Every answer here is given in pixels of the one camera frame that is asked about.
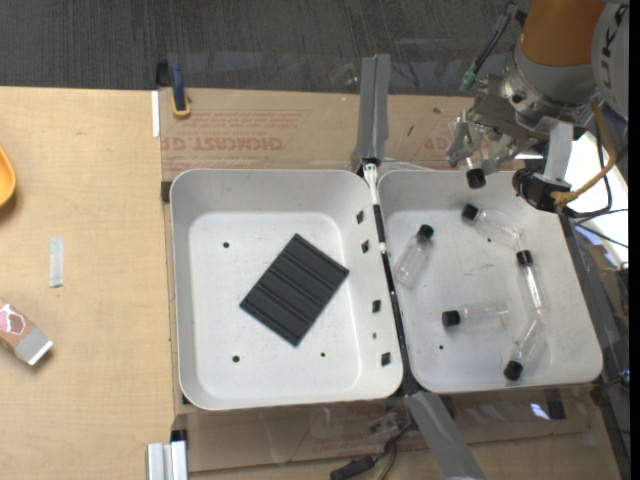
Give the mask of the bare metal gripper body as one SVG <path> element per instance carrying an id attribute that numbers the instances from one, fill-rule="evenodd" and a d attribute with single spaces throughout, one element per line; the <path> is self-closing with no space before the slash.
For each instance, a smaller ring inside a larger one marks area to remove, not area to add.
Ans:
<path id="1" fill-rule="evenodd" d="M 501 75 L 488 75 L 478 83 L 470 119 L 492 131 L 511 137 L 521 145 L 526 140 L 547 142 L 558 123 L 573 128 L 576 140 L 584 132 L 584 103 L 559 96 L 529 80 L 517 65 L 507 65 Z"/>

